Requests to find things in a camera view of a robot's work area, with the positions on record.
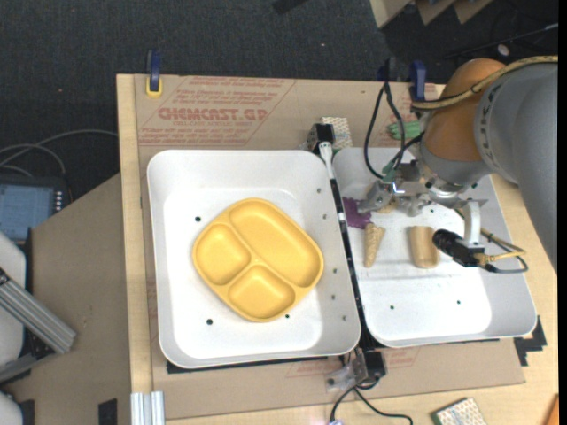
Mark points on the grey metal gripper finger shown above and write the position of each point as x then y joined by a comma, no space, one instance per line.
376,195
409,205

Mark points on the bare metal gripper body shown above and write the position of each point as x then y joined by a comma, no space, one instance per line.
414,184

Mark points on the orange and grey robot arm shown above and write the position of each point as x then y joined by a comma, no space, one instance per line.
509,131

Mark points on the beige biscuit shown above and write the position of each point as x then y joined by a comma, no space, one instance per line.
384,210

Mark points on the purple grapes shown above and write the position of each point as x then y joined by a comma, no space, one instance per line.
354,214

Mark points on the beige hot dog bun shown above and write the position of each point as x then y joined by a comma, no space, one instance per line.
423,248

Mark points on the tan ice cream cone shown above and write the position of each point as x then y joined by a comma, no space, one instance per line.
373,244

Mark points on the thin black and white rod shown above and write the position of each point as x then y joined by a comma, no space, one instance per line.
347,246

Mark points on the small patterned packet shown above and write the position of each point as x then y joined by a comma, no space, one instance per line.
342,130
458,412

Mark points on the white plastic tray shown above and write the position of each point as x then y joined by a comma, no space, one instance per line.
186,281
421,303

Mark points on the yellow divided plate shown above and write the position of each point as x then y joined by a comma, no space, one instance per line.
259,259

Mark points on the brown cardboard board red print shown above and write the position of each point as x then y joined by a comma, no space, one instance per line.
230,109

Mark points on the black cylinder on white bracket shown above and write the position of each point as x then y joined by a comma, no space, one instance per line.
458,245

